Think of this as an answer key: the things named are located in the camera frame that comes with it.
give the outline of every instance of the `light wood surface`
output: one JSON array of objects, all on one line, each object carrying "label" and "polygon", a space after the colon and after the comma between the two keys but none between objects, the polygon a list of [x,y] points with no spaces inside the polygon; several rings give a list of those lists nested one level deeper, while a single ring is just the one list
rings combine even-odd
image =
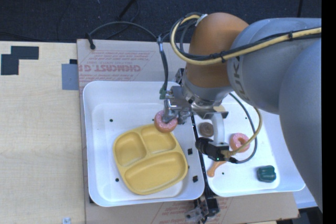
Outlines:
[{"label": "light wood surface", "polygon": [[85,223],[79,91],[62,90],[61,65],[76,44],[38,46],[19,75],[0,76],[0,223]]}]

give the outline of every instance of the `donut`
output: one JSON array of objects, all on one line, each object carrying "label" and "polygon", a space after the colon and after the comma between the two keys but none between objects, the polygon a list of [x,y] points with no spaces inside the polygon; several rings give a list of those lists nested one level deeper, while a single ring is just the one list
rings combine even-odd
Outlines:
[{"label": "donut", "polygon": [[[230,138],[230,147],[235,151],[238,148],[240,148],[243,144],[248,141],[249,138],[247,135],[242,134],[242,133],[235,133],[231,136]],[[250,148],[250,144],[248,144],[246,147],[244,147],[242,150],[239,152],[245,152]]]},{"label": "donut", "polygon": [[169,133],[172,130],[174,130],[175,127],[177,126],[177,118],[173,118],[168,123],[164,123],[162,121],[163,113],[164,113],[164,111],[161,110],[155,115],[154,125],[155,125],[156,129],[158,131],[160,131],[161,133]]}]

